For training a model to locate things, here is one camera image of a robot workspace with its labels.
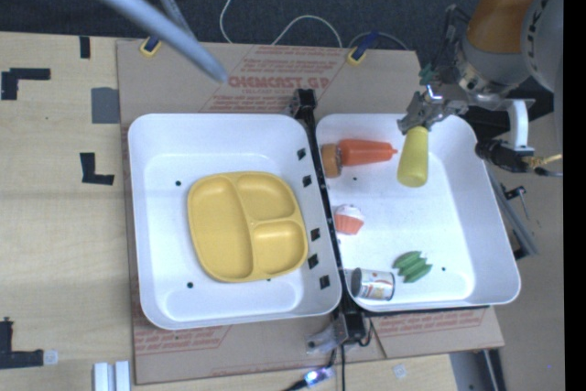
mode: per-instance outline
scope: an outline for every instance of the robotic arm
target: robotic arm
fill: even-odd
[[[467,22],[465,34],[456,35],[456,21]],[[455,45],[453,61],[439,64],[448,44]],[[423,92],[416,92],[407,114],[398,121],[407,135],[399,164],[399,181],[420,186],[426,168],[414,168],[409,149],[427,152],[427,131],[452,114],[465,114],[470,106],[489,111],[507,111],[511,122],[509,142],[488,141],[476,147],[479,157],[514,172],[532,169],[538,161],[527,146],[527,107],[532,100],[508,97],[532,76],[554,92],[554,113],[559,144],[562,129],[563,0],[480,0],[472,18],[456,6],[447,10],[445,38],[438,57],[421,73]],[[411,139],[419,140],[411,145]]]

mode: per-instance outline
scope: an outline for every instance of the white plastic container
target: white plastic container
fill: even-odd
[[[361,267],[393,272],[396,278],[390,301],[354,300],[375,312],[514,300],[520,277],[486,168],[474,154],[472,128],[455,116],[435,124],[429,132],[428,181],[408,188],[396,179],[405,140],[396,123],[401,117],[333,114],[318,124],[321,145],[360,138],[390,142],[399,150],[389,161],[343,168],[340,177],[327,179],[333,210],[353,204],[364,215],[357,235],[338,234],[344,272]],[[394,260],[408,251],[421,251],[433,265],[414,283],[403,282],[392,268]]]
[[[338,305],[342,284],[299,122],[269,114],[148,114],[132,123],[128,144],[140,302],[151,322],[177,330],[323,315]],[[265,171],[289,185],[313,262],[245,283],[205,274],[190,239],[188,192],[198,179],[229,171]]]

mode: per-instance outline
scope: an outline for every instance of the brown cardboard box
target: brown cardboard box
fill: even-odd
[[[142,56],[139,40],[117,42],[130,272],[133,280],[135,370],[138,384],[269,370],[311,368],[328,353],[309,353],[306,338],[330,316],[163,331],[143,315],[138,300],[127,132],[150,113],[284,113],[297,88],[318,98],[317,119],[334,113],[403,113],[418,87],[412,51],[369,50],[359,66],[347,49],[205,45],[228,70],[221,85],[171,48]],[[416,312],[373,318],[368,347],[347,351],[349,362],[499,347],[504,344],[493,308]]]

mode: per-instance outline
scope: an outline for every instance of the yellow plate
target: yellow plate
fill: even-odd
[[[200,264],[218,280],[280,276],[307,257],[295,194],[271,173],[240,171],[199,179],[190,188],[188,215]]]

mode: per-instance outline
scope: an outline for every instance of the table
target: table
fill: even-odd
[[[78,37],[0,34],[0,71],[51,71],[0,101],[0,316],[15,322],[15,351],[59,354],[56,365],[0,370],[0,389],[91,389],[93,364],[132,363],[121,129],[92,122],[92,90],[117,88],[115,38],[91,40],[87,59]],[[95,154],[95,173],[114,175],[113,184],[82,183],[81,153]],[[302,373],[134,387],[273,390]],[[345,376],[352,391],[457,389],[447,354],[348,364]]]

